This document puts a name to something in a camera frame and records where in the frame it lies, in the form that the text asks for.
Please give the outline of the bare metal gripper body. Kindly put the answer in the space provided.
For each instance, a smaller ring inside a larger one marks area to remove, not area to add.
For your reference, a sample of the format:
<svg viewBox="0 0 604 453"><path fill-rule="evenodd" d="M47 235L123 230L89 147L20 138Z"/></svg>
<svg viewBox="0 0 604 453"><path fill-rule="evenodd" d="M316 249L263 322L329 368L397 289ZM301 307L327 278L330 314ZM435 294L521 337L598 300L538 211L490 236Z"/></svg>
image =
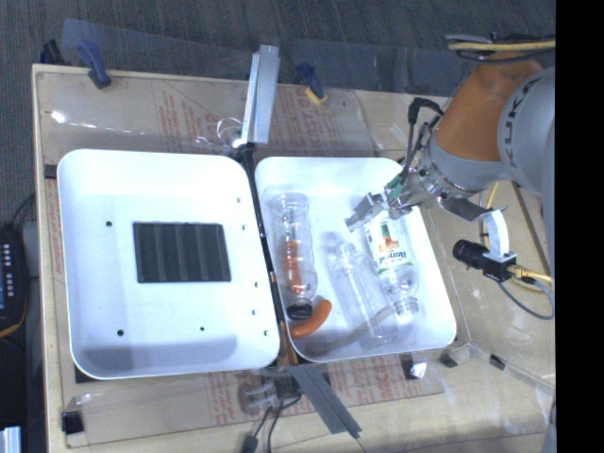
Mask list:
<svg viewBox="0 0 604 453"><path fill-rule="evenodd" d="M396 175L384 191L389 216L398 219L411 212L413 207L429 207L439 198L447 198L452 193L452 186L436 172L408 170Z"/></svg>

